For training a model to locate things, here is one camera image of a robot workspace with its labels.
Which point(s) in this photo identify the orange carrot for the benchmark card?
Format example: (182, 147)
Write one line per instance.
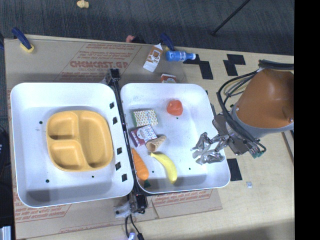
(140, 167)

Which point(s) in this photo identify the tall orange and white carton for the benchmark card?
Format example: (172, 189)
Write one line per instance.
(153, 57)

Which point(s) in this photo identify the tan ice cream cone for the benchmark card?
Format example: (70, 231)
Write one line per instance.
(155, 142)

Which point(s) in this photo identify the small orange and white carton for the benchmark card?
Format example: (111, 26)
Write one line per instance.
(168, 79)

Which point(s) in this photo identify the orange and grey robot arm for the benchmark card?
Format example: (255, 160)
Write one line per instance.
(267, 101)

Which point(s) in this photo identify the white plastic tray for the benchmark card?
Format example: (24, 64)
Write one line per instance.
(195, 124)
(32, 134)

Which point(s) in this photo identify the black stand leg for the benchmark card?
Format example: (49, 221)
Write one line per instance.
(237, 9)

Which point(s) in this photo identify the yellow and green patterned carton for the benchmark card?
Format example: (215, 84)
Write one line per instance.
(145, 117)

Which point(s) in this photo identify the yellow banana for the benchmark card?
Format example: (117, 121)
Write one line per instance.
(167, 165)

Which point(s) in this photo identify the orange toy fruit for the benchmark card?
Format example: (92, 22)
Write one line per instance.
(175, 107)

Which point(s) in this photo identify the blue bottle white cap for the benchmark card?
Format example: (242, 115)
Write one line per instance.
(177, 56)

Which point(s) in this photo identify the orange divided plate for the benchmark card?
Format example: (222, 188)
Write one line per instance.
(80, 141)

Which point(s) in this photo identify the small white piece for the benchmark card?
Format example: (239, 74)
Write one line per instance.
(249, 184)

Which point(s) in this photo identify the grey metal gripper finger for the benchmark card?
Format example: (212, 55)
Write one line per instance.
(210, 157)
(203, 140)

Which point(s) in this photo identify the red and white carton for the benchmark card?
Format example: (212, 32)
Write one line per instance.
(143, 135)

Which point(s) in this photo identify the brown cardboard board red print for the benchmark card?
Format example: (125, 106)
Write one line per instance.
(50, 59)

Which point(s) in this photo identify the thin black and white rod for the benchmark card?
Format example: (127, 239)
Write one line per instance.
(122, 124)

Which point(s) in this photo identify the yellow toy food piece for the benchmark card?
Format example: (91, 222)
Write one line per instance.
(82, 4)

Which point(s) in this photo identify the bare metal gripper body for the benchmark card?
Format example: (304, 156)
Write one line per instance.
(238, 145)

